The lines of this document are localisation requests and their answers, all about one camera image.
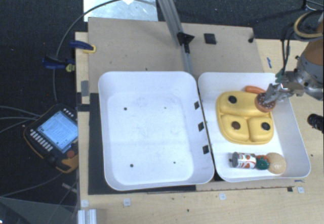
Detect small red and white can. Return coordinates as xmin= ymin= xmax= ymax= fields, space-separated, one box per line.
xmin=229 ymin=151 xmax=258 ymax=169

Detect brown chocolate doughnut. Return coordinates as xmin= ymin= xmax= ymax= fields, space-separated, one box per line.
xmin=254 ymin=92 xmax=277 ymax=113

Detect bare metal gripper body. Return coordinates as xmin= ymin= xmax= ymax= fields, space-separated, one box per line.
xmin=278 ymin=70 xmax=324 ymax=101

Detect black block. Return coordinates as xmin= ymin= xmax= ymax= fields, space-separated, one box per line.
xmin=204 ymin=33 xmax=217 ymax=45

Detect orange sausage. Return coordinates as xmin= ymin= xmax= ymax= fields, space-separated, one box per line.
xmin=244 ymin=85 xmax=267 ymax=95

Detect white plastic tray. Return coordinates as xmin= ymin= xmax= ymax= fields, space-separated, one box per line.
xmin=97 ymin=71 xmax=216 ymax=192
xmin=197 ymin=71 xmax=312 ymax=184

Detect green toy vegetable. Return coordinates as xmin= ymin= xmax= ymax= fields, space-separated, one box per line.
xmin=255 ymin=155 xmax=270 ymax=170

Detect brown cardboard board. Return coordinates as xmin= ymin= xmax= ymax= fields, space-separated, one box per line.
xmin=87 ymin=16 xmax=297 ymax=193

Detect yellow divided plate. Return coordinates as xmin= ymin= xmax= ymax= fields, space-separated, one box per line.
xmin=215 ymin=90 xmax=275 ymax=146

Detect black cylinder on white bracket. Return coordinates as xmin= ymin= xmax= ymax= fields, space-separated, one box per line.
xmin=307 ymin=113 xmax=324 ymax=135

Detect tan bread roll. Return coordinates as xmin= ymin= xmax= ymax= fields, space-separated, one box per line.
xmin=265 ymin=152 xmax=288 ymax=175

